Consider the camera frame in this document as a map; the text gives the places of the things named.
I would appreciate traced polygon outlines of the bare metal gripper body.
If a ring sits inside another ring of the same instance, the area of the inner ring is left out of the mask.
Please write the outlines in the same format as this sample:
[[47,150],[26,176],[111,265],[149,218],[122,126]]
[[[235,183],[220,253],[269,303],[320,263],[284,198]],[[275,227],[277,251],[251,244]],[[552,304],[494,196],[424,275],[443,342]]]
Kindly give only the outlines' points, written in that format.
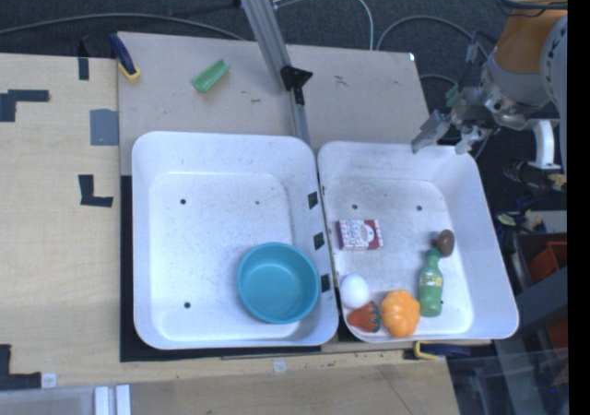
[[453,86],[449,90],[449,108],[451,122],[460,129],[531,129],[540,109],[540,85],[481,80],[475,87]]

